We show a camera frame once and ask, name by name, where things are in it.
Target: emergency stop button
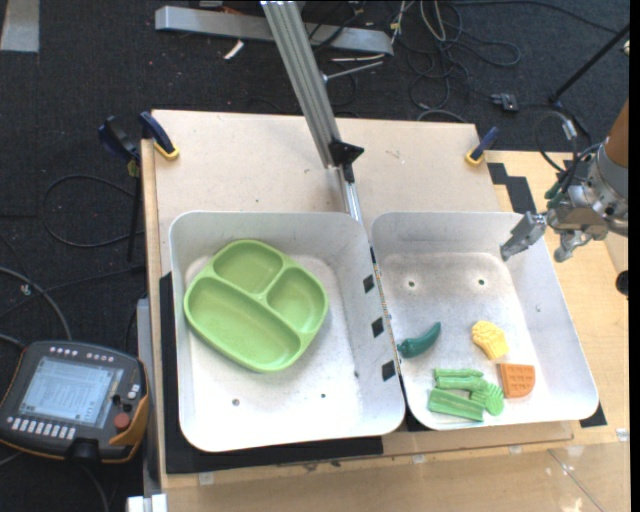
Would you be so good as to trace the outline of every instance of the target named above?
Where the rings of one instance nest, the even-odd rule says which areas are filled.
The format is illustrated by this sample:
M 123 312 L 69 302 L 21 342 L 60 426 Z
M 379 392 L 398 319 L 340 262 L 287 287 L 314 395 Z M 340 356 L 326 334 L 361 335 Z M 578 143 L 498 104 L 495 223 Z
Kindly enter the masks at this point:
M 113 418 L 113 424 L 118 429 L 118 432 L 122 432 L 123 430 L 127 430 L 129 425 L 131 425 L 131 418 L 126 412 L 121 412 Z

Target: black bracket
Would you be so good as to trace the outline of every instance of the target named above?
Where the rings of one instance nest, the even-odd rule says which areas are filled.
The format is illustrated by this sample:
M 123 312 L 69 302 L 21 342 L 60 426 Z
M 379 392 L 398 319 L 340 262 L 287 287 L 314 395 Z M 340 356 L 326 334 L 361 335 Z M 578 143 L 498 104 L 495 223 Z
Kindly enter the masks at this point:
M 351 164 L 364 153 L 364 148 L 354 146 L 342 142 L 341 140 L 332 140 L 329 143 L 329 152 L 333 158 L 333 163 L 337 166 L 342 166 L 342 172 L 344 179 L 347 183 L 355 182 L 355 176 L 353 175 L 353 167 Z

